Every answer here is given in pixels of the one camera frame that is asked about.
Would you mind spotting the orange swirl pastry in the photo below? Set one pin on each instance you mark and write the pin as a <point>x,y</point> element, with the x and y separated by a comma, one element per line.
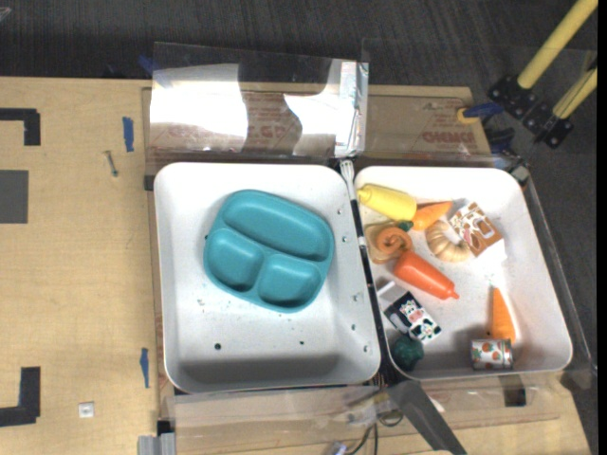
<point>390,242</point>

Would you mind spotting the white plastic tray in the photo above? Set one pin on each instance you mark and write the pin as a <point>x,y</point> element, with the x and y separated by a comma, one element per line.
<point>536,301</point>
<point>189,330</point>

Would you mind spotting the yellow bottle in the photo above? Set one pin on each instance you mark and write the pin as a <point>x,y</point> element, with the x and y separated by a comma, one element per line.
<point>389,202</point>

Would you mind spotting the orange bottle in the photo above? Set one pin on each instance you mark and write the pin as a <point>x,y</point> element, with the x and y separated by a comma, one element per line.
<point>422,275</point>

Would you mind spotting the small screw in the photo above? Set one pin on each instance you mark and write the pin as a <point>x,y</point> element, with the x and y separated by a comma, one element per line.
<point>110,163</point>

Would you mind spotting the cow print milk carton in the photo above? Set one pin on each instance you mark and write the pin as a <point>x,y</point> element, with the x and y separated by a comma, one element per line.
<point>412,318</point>

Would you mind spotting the green broccoli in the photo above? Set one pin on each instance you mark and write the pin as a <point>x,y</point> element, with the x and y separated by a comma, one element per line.
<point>407,352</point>

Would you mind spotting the beige croissant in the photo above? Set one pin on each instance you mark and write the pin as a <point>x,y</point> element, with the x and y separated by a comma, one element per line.
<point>448,247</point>

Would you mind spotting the small white square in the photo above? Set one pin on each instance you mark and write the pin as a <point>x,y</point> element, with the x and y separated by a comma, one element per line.
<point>86,409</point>

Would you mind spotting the blue divided plate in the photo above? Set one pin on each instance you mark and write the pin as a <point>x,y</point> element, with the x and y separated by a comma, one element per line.
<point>270,249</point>

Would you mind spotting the brown and white carton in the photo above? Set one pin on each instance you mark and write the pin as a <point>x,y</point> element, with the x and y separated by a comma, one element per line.
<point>476,228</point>

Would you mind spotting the white can orange print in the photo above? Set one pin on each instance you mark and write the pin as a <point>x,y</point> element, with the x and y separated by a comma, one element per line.
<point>492,353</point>

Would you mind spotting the orange carrot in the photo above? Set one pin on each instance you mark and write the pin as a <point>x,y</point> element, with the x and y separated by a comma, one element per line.
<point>502,318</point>
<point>429,213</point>

